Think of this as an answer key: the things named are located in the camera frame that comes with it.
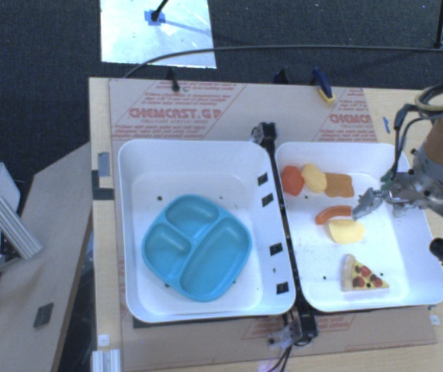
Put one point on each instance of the white plastic tray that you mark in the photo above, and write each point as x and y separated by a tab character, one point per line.
399	254
190	161

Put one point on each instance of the brown cardboard board red print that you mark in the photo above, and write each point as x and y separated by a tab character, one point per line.
205	111

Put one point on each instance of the blue divided plate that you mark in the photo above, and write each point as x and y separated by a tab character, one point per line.
198	246

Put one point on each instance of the orange toy sausage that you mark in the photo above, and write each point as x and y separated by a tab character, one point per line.
331	213

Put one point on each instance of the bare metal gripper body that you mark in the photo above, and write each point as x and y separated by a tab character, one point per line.
407	192

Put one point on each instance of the pale yellow toy chip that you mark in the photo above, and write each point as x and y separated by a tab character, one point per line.
346	231

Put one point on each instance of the orange-brown toy biscuit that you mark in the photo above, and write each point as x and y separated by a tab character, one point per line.
339	185

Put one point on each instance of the thin black and white rod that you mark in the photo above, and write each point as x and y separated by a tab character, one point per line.
288	227

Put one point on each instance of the red-orange toy carrot piece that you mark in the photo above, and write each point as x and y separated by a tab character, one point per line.
292	180

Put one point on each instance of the toy pizza slice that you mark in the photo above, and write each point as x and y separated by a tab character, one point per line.
362	276

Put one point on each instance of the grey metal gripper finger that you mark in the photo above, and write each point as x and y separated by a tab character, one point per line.
365	204
402	210

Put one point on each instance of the yellow crinkled toy chip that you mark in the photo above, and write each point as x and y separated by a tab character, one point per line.
314	177

